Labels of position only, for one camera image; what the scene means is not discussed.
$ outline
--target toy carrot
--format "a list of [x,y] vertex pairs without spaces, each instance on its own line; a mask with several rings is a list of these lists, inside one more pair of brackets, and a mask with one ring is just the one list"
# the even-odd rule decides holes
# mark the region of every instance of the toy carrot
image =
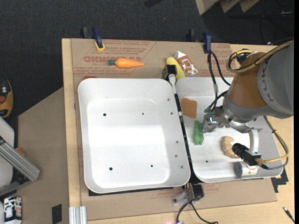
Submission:
[[119,68],[132,68],[137,66],[143,66],[144,63],[120,57],[117,58],[116,61],[110,59],[109,65],[117,65]]

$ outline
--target cardboard sheet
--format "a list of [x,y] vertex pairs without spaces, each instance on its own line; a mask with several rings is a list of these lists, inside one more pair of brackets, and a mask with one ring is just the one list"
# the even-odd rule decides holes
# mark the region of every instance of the cardboard sheet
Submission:
[[[210,77],[207,54],[203,51],[203,44],[200,42],[119,40],[103,40],[103,43],[106,47],[105,51],[98,52],[94,46],[93,39],[71,40],[81,203],[87,207],[87,218],[88,220],[97,220],[178,211],[180,206],[172,205],[172,197],[182,191],[181,187],[89,196],[89,190],[84,182],[77,89],[84,76],[157,78],[162,74],[166,58],[174,56],[178,50],[188,55],[194,67],[198,70],[198,77]],[[224,77],[232,77],[233,74],[228,73],[225,69],[225,63],[232,53],[230,45],[226,43],[212,43],[212,51],[218,58]],[[144,62],[145,65],[130,69],[108,66],[108,60],[116,59],[117,57],[139,60]],[[218,77],[218,69],[213,58],[212,61],[214,74]],[[205,197],[195,204],[195,207],[199,209],[276,201],[270,179],[203,183],[202,186]]]

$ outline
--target wooden table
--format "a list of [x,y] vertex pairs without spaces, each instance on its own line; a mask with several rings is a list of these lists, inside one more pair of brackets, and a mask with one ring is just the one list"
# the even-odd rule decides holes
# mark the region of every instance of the wooden table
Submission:
[[[201,49],[202,44],[195,42],[193,47]],[[243,49],[244,45],[231,45],[232,51]],[[267,52],[269,46],[246,45],[251,50]],[[64,74],[64,103],[65,103],[65,123],[66,123],[66,145],[67,145],[67,163],[68,163],[68,182],[69,182],[69,204],[71,207],[81,206],[80,182],[78,170],[78,149],[76,135],[76,119],[74,110],[74,86],[73,86],[73,68],[72,68],[72,49],[71,39],[62,39],[63,52],[63,74]],[[277,193],[277,202],[251,204],[244,206],[221,207],[215,209],[200,210],[199,214],[205,220],[217,220],[220,224],[236,223],[292,223],[283,207],[287,207],[293,214],[295,213],[294,198],[294,126],[293,117],[288,119],[269,118],[280,136],[288,144],[290,149],[289,163],[286,166],[286,173],[289,179],[286,185],[279,186]],[[173,224],[177,213],[164,213],[143,215],[136,217],[123,217],[105,220],[89,221],[90,224]],[[194,211],[184,211],[180,219],[185,224],[202,223],[195,215]]]

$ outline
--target white can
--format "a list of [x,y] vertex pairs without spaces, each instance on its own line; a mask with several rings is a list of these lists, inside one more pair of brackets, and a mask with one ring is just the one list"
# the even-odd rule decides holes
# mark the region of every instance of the white can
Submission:
[[245,162],[236,162],[234,171],[237,177],[254,176],[258,172],[258,166],[250,166]]

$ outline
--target yellow power tool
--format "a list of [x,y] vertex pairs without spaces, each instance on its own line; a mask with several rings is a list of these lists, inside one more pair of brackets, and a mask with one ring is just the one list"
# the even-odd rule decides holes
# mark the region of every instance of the yellow power tool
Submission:
[[8,80],[0,79],[0,116],[7,118],[14,103],[13,90]]

